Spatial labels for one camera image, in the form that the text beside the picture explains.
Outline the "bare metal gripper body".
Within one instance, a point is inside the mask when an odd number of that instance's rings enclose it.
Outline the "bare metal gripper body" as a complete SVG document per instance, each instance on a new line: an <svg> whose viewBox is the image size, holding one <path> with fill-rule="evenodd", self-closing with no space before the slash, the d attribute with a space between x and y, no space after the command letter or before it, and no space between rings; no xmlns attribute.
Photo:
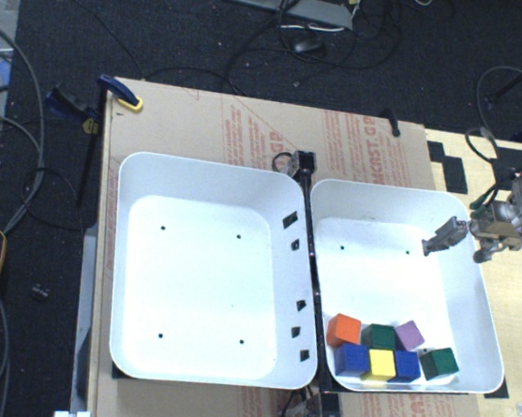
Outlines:
<svg viewBox="0 0 522 417"><path fill-rule="evenodd" d="M522 206L493 201L470 214L470 232L482 248L522 249Z"/></svg>

